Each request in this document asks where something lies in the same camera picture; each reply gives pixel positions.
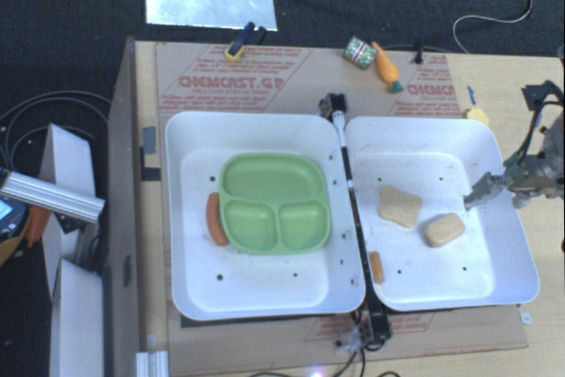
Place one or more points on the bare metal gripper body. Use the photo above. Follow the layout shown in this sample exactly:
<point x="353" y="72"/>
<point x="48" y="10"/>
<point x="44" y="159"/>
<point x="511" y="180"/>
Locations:
<point x="540" y="174"/>

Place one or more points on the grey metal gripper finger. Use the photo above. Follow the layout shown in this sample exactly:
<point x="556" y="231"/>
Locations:
<point x="522" y="200"/>
<point x="482" y="192"/>

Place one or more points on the beige bread roll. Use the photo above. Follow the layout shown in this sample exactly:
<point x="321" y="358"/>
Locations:
<point x="443" y="229"/>

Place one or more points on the beige flat bread slice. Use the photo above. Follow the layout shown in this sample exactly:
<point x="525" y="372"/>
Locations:
<point x="399" y="205"/>

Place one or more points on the white plastic tray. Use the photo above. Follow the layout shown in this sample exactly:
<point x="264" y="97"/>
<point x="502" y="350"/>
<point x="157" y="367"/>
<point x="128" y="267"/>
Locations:
<point x="265" y="282"/>
<point x="441" y="278"/>

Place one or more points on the thin black and white rod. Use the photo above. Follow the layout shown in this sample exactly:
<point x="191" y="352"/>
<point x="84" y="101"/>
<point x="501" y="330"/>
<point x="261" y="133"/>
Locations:
<point x="356" y="207"/>

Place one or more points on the short orange sausage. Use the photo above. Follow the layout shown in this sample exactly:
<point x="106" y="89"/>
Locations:
<point x="376" y="267"/>

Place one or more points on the orange carrot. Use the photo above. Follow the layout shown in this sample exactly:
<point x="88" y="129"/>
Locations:
<point x="385" y="66"/>

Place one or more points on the green and white can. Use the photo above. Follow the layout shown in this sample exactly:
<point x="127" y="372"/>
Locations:
<point x="360" y="53"/>

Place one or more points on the green divided plate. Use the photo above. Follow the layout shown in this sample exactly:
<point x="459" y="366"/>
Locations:
<point x="269" y="185"/>

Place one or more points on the brown cardboard board red print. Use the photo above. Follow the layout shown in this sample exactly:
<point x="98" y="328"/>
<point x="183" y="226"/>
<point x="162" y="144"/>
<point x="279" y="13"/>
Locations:
<point x="287" y="92"/>

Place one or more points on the long orange sausage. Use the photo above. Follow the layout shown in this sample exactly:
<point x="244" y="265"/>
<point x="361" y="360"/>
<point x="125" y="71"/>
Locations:
<point x="215" y="220"/>

